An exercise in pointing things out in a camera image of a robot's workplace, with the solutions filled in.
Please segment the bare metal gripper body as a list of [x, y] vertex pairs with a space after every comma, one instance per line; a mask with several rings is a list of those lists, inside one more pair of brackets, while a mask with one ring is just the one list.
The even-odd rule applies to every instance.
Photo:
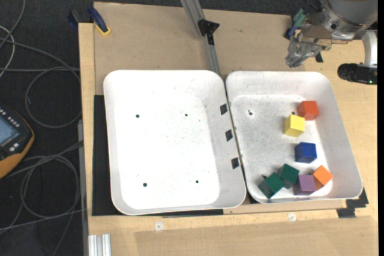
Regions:
[[309, 12], [303, 19], [301, 30], [296, 36], [298, 50], [329, 50], [333, 44], [346, 44], [359, 38], [365, 25], [350, 22], [324, 8], [320, 12]]

